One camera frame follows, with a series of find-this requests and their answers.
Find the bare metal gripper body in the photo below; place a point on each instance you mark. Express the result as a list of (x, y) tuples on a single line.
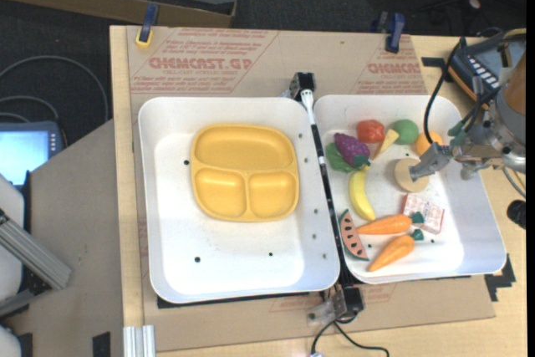
[(497, 140)]

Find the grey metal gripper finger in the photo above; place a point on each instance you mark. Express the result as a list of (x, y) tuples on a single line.
[(432, 161), (469, 170)]

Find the orange toy fruit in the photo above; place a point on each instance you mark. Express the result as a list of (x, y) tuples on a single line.
[(425, 143)]

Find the round beige biscuit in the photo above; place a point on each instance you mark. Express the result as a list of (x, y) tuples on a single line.
[(403, 175)]

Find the green toy apple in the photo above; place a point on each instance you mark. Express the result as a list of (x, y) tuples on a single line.
[(406, 131)]

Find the yellow toy cheese wedge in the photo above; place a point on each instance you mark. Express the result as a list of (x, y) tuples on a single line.
[(388, 141)]

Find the pink and white carton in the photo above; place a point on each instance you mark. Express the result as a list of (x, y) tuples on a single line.
[(428, 215)]

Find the white plastic tray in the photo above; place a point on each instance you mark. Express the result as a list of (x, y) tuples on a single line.
[(234, 255), (468, 230)]

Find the red toy pepper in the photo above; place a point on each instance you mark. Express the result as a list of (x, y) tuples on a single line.
[(370, 131)]

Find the orange carrot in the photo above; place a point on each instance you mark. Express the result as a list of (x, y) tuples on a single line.
[(393, 251), (386, 224)]

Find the yellow banana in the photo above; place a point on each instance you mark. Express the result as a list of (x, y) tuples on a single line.
[(360, 192)]

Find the purple toy grapes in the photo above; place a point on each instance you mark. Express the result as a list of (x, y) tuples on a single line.
[(350, 147)]

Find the green toy lettuce leaf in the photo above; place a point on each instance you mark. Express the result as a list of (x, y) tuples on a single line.
[(335, 161)]

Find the thin black and white rod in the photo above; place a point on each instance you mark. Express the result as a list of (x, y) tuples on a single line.
[(324, 175)]

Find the toy watermelon slice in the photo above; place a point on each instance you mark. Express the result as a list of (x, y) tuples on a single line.
[(350, 238)]

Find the yellow divided plate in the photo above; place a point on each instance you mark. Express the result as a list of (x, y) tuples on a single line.
[(244, 171)]

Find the brown cardboard board red print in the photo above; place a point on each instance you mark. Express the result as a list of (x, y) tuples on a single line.
[(259, 54)]

